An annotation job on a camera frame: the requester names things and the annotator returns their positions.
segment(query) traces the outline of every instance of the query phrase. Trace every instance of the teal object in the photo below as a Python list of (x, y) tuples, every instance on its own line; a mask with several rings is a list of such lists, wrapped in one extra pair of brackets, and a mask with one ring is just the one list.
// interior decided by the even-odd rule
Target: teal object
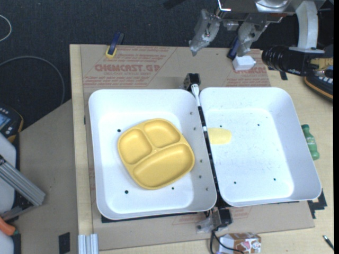
[(309, 125), (308, 124), (304, 124), (301, 126), (302, 131), (304, 132), (304, 136), (308, 145), (308, 149), (311, 153), (312, 159), (313, 160), (317, 160), (320, 158), (320, 154), (318, 152), (317, 149), (317, 143), (316, 143), (316, 139), (314, 138), (314, 136), (310, 133), (309, 131)]

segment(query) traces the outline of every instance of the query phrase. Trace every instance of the black floor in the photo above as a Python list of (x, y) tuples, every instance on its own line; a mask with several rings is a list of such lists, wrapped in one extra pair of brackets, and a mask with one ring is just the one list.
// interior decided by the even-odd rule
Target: black floor
[[(119, 30), (125, 45), (187, 47), (200, 10), (217, 7), (216, 0), (185, 0), (166, 8), (168, 1), (0, 0), (0, 15), (12, 25), (11, 35), (0, 41), (0, 103), (16, 109), (26, 128), (70, 99), (70, 44), (110, 44)], [(319, 15), (319, 44), (326, 45), (333, 43), (334, 11), (328, 2), (323, 8), (331, 10)], [(8, 32), (0, 18), (0, 39)], [(230, 47), (234, 36), (220, 29), (210, 47)], [(271, 24), (252, 47), (291, 46), (297, 38), (296, 16), (289, 16)]]

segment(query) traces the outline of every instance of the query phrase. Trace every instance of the yellow divided plate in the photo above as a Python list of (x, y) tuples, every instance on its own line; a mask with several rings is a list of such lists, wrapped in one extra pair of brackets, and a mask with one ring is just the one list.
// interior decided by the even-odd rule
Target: yellow divided plate
[(134, 181), (146, 189), (167, 186), (190, 172), (194, 154), (168, 120), (144, 121), (118, 139), (120, 158)]

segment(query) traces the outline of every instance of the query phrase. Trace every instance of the black pen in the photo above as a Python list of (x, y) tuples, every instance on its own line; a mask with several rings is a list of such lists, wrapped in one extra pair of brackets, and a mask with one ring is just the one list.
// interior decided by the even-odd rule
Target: black pen
[(326, 243), (334, 250), (334, 246), (332, 245), (332, 243), (331, 243), (331, 241), (329, 240), (329, 238), (328, 238), (326, 235), (324, 235), (323, 237), (324, 237)]

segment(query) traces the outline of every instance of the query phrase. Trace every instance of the wooden table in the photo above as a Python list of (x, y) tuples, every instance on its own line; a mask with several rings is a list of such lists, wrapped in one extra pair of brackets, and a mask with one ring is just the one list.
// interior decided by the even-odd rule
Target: wooden table
[[(93, 233), (93, 222), (84, 125), (85, 111), (80, 45), (70, 46), (70, 67), (78, 230), (79, 234), (89, 235)], [(300, 124), (309, 124), (311, 133), (316, 138), (320, 159), (315, 161), (315, 165), (322, 183), (327, 207), (324, 210), (316, 211), (315, 228), (260, 234), (262, 237), (262, 253), (332, 253), (333, 251), (324, 241), (323, 235), (327, 235), (334, 242), (333, 103), (315, 94), (298, 76), (288, 75), (288, 80), (282, 80), (276, 71), (269, 71), (268, 76), (272, 87), (280, 87), (291, 95)], [(197, 240), (101, 251), (100, 253), (209, 253), (208, 244), (207, 240)]]

